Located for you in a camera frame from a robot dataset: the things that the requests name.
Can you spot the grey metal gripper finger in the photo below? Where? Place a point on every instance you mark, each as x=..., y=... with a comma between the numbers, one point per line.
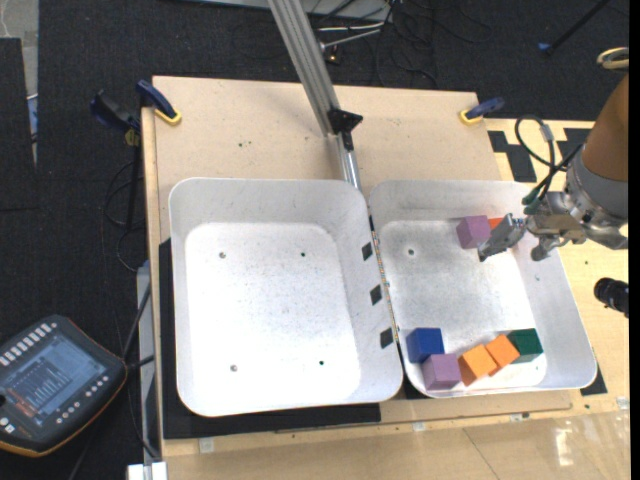
x=544, y=249
x=502, y=238

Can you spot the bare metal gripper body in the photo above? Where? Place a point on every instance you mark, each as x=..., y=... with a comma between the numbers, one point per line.
x=560, y=215

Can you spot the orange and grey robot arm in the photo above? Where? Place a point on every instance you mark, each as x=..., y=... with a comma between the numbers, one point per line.
x=607, y=133

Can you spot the red cube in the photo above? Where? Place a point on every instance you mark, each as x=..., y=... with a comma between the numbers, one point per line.
x=495, y=222

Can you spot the purple cube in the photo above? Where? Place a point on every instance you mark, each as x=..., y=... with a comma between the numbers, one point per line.
x=442, y=372
x=472, y=232

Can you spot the white plastic tray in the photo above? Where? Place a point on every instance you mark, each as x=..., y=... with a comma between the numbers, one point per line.
x=270, y=308
x=465, y=298

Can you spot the green cube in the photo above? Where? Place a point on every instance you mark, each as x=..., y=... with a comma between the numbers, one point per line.
x=526, y=344

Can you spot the orange cube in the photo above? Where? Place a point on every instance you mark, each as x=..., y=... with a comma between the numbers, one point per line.
x=502, y=350
x=476, y=364

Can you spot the blue cube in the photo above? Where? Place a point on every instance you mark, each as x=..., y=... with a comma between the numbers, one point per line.
x=424, y=344

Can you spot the pale wood board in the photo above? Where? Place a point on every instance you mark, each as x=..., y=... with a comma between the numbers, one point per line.
x=260, y=133

